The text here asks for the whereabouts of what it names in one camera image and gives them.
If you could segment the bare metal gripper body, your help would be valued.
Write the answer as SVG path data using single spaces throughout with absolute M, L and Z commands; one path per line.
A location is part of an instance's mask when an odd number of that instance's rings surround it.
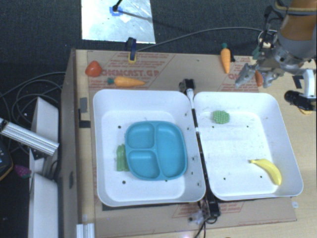
M 297 75 L 308 58 L 300 58 L 281 45 L 255 48 L 255 70 L 261 75 Z

